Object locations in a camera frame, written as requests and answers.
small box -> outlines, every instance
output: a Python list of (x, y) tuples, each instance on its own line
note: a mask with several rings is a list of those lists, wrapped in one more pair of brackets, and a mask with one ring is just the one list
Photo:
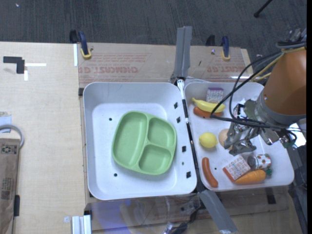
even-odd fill
[(227, 166), (223, 167), (223, 171), (233, 182), (250, 170), (250, 166), (247, 164), (242, 156), (239, 156)]
[(223, 98), (223, 88), (208, 88), (206, 101), (210, 103), (219, 103)]

banana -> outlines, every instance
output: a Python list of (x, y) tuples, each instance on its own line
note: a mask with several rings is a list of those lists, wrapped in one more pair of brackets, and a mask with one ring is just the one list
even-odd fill
[[(197, 107), (199, 107), (201, 110), (206, 111), (206, 112), (212, 112), (213, 109), (218, 105), (218, 103), (210, 103), (206, 102), (204, 100), (199, 100), (195, 99), (194, 97), (192, 98), (192, 101), (196, 103)], [(220, 113), (224, 110), (225, 105), (221, 104), (217, 110), (215, 110), (215, 113)]]

brown sausage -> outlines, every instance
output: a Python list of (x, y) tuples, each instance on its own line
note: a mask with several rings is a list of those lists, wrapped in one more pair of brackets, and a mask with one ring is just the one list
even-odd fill
[[(201, 110), (199, 107), (194, 107), (193, 113), (196, 114), (197, 116), (201, 116), (201, 117), (204, 117), (204, 118), (209, 118), (210, 114), (211, 114), (210, 112)], [(218, 117), (220, 117), (221, 114), (222, 114), (222, 112), (214, 113), (214, 115), (218, 116)]]
[(209, 159), (207, 157), (203, 157), (201, 161), (201, 167), (203, 169), (203, 173), (205, 175), (205, 178), (207, 179), (208, 183), (212, 187), (218, 187), (218, 181), (215, 179), (213, 174), (210, 171), (210, 166), (209, 166)]

carrot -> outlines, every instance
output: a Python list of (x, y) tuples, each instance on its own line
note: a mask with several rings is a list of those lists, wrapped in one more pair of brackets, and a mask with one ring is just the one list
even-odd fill
[[(204, 118), (209, 118), (210, 115), (211, 115), (210, 112), (201, 110), (199, 107), (194, 107), (193, 113), (194, 113), (195, 115), (197, 115), (197, 116), (201, 116), (201, 117), (204, 117)], [(218, 117), (220, 117), (221, 114), (222, 114), (222, 112), (214, 113), (214, 115), (215, 115), (215, 116), (218, 116)]]
[(265, 179), (266, 173), (261, 169), (257, 169), (251, 172), (244, 174), (243, 176), (239, 177), (235, 180), (237, 184), (249, 184), (254, 182), (260, 182)]
[(208, 183), (212, 187), (218, 187), (218, 181), (215, 179), (215, 177), (211, 173), (210, 166), (209, 166), (209, 159), (207, 157), (203, 157), (203, 159), (201, 160), (201, 166), (202, 166), (203, 173)]

yellow clamp pad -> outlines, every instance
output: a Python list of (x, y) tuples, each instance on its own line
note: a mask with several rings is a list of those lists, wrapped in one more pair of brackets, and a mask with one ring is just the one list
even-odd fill
[(230, 57), (230, 54), (229, 54), (228, 57), (225, 57), (225, 56), (224, 56), (223, 50), (221, 51), (221, 57), (222, 57), (223, 60), (229, 60), (229, 59), (231, 58), (231, 57)]
[(83, 57), (84, 59), (90, 59), (90, 58), (91, 58), (91, 53), (90, 53), (90, 50), (89, 50), (89, 49), (88, 49), (88, 54), (87, 54), (87, 55), (84, 54), (82, 48), (80, 49), (80, 52), (81, 52), (82, 57)]

